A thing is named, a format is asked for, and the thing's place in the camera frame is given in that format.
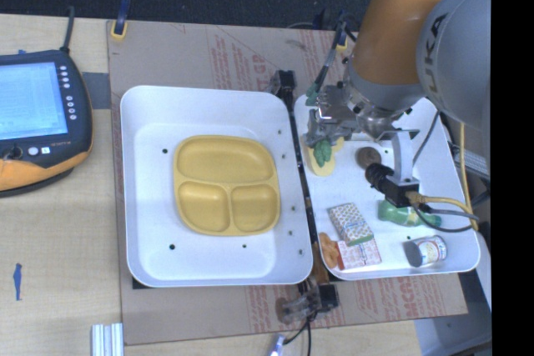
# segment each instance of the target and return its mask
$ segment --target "white tray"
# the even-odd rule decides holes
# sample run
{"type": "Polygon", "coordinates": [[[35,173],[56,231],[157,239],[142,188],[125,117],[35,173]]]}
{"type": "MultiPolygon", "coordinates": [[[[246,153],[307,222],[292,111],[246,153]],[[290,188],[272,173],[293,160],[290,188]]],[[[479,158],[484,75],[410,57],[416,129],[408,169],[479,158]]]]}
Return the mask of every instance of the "white tray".
{"type": "Polygon", "coordinates": [[[149,287],[290,284],[313,256],[287,108],[268,93],[138,86],[120,104],[128,267],[149,287]],[[252,236],[196,233],[179,218],[173,155],[195,135],[252,138],[270,151],[280,219],[252,236]]]}
{"type": "MultiPolygon", "coordinates": [[[[295,103],[295,120],[299,135],[308,132],[309,110],[304,96],[295,103]]],[[[398,128],[419,129],[419,134],[412,140],[414,153],[420,147],[428,130],[436,108],[430,101],[421,99],[410,115],[395,123],[398,128]]],[[[362,147],[376,148],[382,157],[382,163],[394,167],[393,150],[390,142],[374,143],[364,134],[355,134],[350,141],[345,141],[343,148],[335,154],[335,170],[327,177],[315,175],[307,165],[304,156],[305,175],[310,188],[310,198],[315,214],[317,232],[324,232],[332,240],[340,236],[328,216],[328,209],[343,203],[354,203],[375,235],[375,241],[382,258],[379,264],[360,268],[330,271],[344,280],[370,278],[389,278],[432,273],[455,273],[472,270],[480,258],[480,247],[476,232],[472,229],[461,233],[443,233],[426,225],[404,227],[394,223],[380,221],[377,217],[378,203],[384,195],[371,188],[365,179],[365,171],[355,161],[355,154],[362,147]],[[402,244],[415,238],[439,234],[446,241],[447,258],[425,267],[413,268],[408,264],[402,244]]],[[[426,196],[454,198],[464,202],[460,179],[448,148],[446,135],[441,123],[436,125],[425,150],[420,155],[413,170],[413,175],[421,181],[420,193],[426,196]]],[[[449,203],[433,203],[433,208],[455,209],[449,203]]],[[[443,228],[462,228],[469,225],[465,217],[441,215],[443,228]]]]}

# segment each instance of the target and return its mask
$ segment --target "wooden table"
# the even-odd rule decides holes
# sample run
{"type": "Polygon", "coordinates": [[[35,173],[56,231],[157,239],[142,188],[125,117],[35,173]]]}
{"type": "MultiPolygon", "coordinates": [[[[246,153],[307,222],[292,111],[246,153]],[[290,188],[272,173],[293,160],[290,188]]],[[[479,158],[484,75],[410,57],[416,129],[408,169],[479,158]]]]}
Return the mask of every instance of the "wooden table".
{"type": "MultiPolygon", "coordinates": [[[[63,44],[67,18],[0,15],[0,54],[63,44]]],[[[107,73],[106,20],[77,18],[71,55],[82,72],[107,73]]],[[[111,116],[97,109],[89,159],[59,182],[0,198],[0,354],[91,354],[97,323],[121,322],[111,116]],[[21,300],[13,273],[22,267],[21,300]]],[[[273,334],[126,346],[127,356],[267,354],[273,334]]],[[[306,333],[284,356],[307,352],[306,333]]],[[[420,354],[412,321],[312,331],[312,354],[420,354]]]]}

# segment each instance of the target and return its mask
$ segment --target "orange food item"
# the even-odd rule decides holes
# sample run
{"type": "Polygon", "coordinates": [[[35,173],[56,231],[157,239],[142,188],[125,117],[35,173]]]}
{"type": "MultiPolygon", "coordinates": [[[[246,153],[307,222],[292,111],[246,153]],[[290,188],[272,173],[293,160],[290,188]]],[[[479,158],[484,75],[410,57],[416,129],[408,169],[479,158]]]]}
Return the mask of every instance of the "orange food item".
{"type": "Polygon", "coordinates": [[[340,256],[335,242],[328,237],[326,233],[319,233],[320,249],[323,253],[323,259],[328,268],[337,266],[337,258],[340,256]]]}

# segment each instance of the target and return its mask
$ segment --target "cardboard sheet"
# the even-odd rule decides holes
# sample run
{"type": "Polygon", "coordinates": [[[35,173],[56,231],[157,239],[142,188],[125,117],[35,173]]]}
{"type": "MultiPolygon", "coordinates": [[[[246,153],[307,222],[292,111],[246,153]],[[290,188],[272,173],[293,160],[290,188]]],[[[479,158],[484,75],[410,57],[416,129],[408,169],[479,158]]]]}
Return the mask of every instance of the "cardboard sheet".
{"type": "MultiPolygon", "coordinates": [[[[108,35],[111,28],[108,23],[108,35]]],[[[299,296],[291,286],[145,288],[126,262],[119,103],[141,84],[187,88],[265,90],[279,69],[294,70],[295,98],[319,72],[333,32],[177,23],[128,23],[123,40],[108,36],[113,156],[118,215],[123,335],[127,345],[295,330],[281,323],[277,300],[299,296]]],[[[338,53],[325,84],[342,78],[338,53]]],[[[312,328],[392,322],[466,313],[455,273],[335,282],[340,306],[312,328]]]]}

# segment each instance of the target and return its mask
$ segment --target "blue clamp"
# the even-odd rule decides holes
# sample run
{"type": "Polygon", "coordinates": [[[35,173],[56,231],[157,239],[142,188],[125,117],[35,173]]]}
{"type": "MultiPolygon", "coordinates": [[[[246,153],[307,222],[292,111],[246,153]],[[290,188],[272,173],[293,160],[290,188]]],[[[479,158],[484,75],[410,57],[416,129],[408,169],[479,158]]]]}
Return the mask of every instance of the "blue clamp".
{"type": "Polygon", "coordinates": [[[128,29],[126,18],[128,17],[128,12],[130,9],[130,1],[131,0],[120,1],[117,19],[113,21],[113,26],[111,27],[111,36],[113,38],[122,40],[126,36],[126,30],[128,29]]]}

